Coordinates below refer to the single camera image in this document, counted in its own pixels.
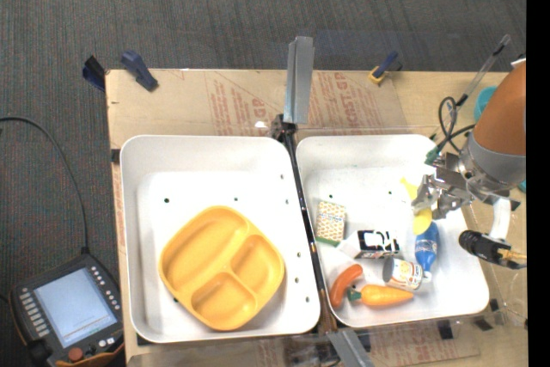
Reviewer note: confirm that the brown cardboard board red print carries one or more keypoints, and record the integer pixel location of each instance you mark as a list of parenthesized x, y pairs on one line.
[(180, 103)]

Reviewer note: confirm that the blue bottle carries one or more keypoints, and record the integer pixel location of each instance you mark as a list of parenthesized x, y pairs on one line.
[(426, 247)]

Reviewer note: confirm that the orange sausage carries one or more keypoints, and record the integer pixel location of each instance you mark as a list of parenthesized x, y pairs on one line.
[(341, 285)]

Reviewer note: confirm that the yellow banana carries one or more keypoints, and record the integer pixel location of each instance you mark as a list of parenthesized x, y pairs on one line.
[(423, 221)]

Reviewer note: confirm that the black cylinder on white bracket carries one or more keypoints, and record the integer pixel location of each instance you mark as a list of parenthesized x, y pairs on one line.
[(479, 244)]

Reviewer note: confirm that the white and orange can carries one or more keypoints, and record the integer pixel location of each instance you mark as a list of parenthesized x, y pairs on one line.
[(406, 274)]

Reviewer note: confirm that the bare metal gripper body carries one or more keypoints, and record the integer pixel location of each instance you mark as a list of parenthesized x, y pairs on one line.
[(455, 178)]

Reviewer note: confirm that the yellow divided plate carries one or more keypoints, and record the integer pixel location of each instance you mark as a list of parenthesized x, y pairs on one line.
[(202, 245)]

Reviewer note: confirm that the black and white carton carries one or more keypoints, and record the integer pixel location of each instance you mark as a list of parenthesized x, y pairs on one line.
[(376, 242)]

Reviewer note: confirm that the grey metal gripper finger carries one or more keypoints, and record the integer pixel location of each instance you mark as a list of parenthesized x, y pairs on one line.
[(427, 190), (446, 205)]

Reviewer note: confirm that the orange carrot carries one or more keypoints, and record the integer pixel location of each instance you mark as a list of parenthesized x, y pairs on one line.
[(384, 295)]

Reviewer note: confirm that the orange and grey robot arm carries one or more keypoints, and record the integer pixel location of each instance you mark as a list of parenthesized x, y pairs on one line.
[(502, 116)]

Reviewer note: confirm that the orange patterned carton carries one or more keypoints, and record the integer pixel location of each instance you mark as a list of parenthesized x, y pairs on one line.
[(331, 220)]

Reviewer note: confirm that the white plastic tray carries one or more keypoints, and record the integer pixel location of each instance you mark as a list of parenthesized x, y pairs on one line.
[(206, 167), (369, 167)]

